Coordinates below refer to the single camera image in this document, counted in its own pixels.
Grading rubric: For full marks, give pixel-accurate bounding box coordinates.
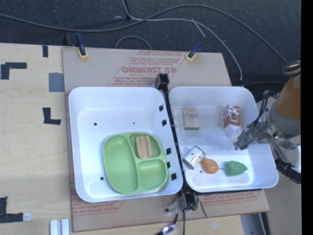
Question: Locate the green leafy vegetable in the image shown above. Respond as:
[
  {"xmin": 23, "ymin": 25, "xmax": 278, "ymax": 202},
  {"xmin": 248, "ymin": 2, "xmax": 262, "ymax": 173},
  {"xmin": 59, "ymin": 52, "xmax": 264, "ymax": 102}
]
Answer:
[{"xmin": 223, "ymin": 160, "xmax": 248, "ymax": 177}]

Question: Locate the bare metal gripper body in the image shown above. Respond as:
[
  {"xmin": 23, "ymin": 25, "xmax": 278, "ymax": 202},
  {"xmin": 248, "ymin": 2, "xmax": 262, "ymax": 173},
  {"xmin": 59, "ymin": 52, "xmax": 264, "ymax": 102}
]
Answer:
[{"xmin": 247, "ymin": 122, "xmax": 298, "ymax": 154}]

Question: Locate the green divided plate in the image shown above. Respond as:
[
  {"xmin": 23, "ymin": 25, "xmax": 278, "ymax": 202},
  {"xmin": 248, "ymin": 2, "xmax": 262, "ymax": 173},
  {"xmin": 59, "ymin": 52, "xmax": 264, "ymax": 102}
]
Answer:
[{"xmin": 102, "ymin": 131, "xmax": 170, "ymax": 195}]

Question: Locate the thin black and white rod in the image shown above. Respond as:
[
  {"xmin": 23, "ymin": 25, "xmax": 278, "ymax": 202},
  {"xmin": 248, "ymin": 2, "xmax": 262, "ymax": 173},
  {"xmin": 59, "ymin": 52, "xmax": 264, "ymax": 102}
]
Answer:
[{"xmin": 161, "ymin": 87, "xmax": 194, "ymax": 216}]

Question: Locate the small orange and green carton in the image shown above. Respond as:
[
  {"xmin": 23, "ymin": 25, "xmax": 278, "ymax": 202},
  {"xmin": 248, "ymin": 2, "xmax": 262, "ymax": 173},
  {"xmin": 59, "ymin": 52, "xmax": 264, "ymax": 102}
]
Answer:
[{"xmin": 180, "ymin": 107, "xmax": 201, "ymax": 131}]

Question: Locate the black cylinder on white bracket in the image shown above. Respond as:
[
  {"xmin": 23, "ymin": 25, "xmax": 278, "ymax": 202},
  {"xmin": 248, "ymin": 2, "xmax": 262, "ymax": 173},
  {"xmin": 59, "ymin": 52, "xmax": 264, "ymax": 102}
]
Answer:
[{"xmin": 274, "ymin": 143, "xmax": 302, "ymax": 185}]

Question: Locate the small white can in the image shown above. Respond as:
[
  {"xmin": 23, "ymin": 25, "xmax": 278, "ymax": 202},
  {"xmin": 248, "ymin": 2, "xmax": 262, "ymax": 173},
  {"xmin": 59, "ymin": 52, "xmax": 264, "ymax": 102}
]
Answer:
[{"xmin": 183, "ymin": 145, "xmax": 206, "ymax": 170}]

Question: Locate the brown cardboard board red print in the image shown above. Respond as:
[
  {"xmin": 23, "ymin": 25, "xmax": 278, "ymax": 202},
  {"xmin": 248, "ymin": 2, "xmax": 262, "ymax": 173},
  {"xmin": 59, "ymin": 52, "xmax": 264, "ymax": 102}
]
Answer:
[{"xmin": 61, "ymin": 47, "xmax": 271, "ymax": 233}]

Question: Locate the white plastic tray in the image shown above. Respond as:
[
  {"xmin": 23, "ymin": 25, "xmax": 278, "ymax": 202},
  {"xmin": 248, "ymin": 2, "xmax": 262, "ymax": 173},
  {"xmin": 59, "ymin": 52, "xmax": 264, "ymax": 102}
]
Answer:
[
  {"xmin": 168, "ymin": 86, "xmax": 280, "ymax": 194},
  {"xmin": 68, "ymin": 86, "xmax": 184, "ymax": 203}
]

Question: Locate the orange pear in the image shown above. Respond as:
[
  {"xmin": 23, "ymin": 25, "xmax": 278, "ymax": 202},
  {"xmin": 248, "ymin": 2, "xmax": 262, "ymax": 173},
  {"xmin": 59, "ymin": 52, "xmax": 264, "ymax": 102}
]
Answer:
[{"xmin": 201, "ymin": 157, "xmax": 220, "ymax": 174}]

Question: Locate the tan hot dog bun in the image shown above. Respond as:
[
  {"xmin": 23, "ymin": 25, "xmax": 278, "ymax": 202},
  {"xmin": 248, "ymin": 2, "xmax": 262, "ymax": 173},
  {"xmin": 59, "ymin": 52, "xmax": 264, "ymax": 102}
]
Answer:
[{"xmin": 134, "ymin": 135, "xmax": 153, "ymax": 160}]

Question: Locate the orange and white milk carton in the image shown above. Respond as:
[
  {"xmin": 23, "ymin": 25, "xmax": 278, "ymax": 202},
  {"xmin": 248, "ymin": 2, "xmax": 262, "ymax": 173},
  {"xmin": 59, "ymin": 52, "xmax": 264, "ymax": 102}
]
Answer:
[{"xmin": 223, "ymin": 104, "xmax": 242, "ymax": 139}]

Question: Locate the black block with thin wires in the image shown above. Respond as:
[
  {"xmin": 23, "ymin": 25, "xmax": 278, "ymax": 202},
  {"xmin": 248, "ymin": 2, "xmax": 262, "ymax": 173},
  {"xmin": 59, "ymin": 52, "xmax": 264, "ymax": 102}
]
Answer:
[
  {"xmin": 155, "ymin": 72, "xmax": 170, "ymax": 91},
  {"xmin": 178, "ymin": 191, "xmax": 199, "ymax": 211}
]

